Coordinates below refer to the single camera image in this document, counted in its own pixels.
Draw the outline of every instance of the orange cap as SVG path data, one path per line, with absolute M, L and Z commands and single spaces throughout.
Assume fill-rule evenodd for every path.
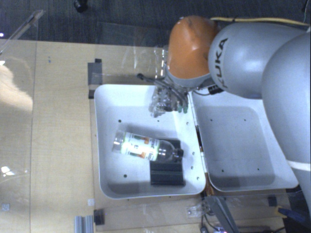
M 219 32 L 217 23 L 204 17 L 180 19 L 169 41 L 168 70 L 180 79 L 197 78 L 209 73 L 209 47 Z

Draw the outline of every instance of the plastic bottle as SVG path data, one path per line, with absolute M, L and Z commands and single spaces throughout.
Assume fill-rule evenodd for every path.
M 120 130 L 116 133 L 112 150 L 159 162 L 181 162 L 184 155 L 182 149 L 176 149 L 168 141 Z

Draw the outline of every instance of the bottle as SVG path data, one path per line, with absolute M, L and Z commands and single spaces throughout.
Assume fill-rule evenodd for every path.
M 116 133 L 112 150 L 149 161 L 159 162 L 181 162 L 184 155 L 182 149 L 176 149 L 168 141 L 120 130 Z

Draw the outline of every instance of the white stripe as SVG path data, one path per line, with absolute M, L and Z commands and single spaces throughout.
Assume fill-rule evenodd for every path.
M 287 161 L 291 168 L 304 170 L 304 171 L 311 171 L 311 164 L 310 163 L 301 163 L 296 161 Z

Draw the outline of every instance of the dark gray carpet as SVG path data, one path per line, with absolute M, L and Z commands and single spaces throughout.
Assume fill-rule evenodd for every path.
M 88 0 L 89 9 L 82 14 L 76 12 L 74 1 L 0 0 L 0 30 L 12 33 L 33 10 L 44 9 L 39 40 L 131 45 L 132 26 L 139 26 L 148 28 L 144 34 L 151 35 L 142 44 L 161 45 L 180 17 L 284 17 L 303 21 L 301 9 L 306 0 Z

